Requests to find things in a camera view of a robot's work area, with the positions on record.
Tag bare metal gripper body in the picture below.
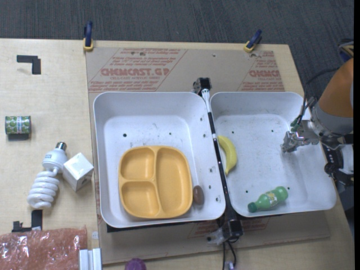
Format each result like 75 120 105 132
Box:
297 119 346 146

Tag white plastic tray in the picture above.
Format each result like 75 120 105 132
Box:
209 91 338 218
92 91 227 229

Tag yellow banana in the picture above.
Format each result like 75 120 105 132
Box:
217 134 238 176

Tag green plastic bottle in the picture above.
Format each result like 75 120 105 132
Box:
247 186 289 214

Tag thin black and white rod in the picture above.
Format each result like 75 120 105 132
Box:
201 88 237 225

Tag brown egg-shaped object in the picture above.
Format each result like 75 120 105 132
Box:
192 184 205 206

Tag yellow divided plate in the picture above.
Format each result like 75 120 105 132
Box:
118 145 194 220

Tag brown cardboard board red print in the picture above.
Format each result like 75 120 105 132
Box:
85 40 331 266

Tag purple round object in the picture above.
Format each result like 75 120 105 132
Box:
124 258 147 270

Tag white cube box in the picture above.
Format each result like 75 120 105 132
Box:
62 152 95 192

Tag white spiral light bulb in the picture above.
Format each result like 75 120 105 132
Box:
26 141 69 210

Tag green patterned can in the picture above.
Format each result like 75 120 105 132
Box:
4 115 32 136

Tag black block with thin wires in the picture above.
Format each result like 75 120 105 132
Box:
207 219 244 245
192 77 212 96

